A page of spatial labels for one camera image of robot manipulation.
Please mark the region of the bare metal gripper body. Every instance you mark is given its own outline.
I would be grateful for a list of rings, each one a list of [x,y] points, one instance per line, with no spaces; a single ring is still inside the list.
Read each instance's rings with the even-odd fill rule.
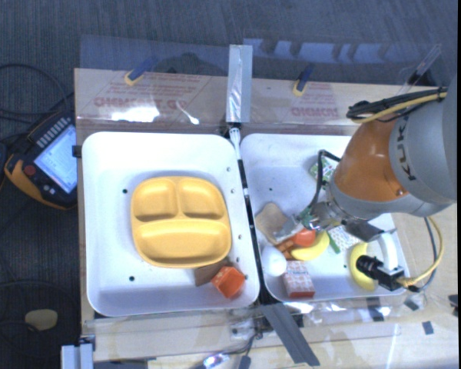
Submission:
[[[335,201],[321,201],[306,209],[305,227],[309,230],[327,230],[348,218],[348,214]]]

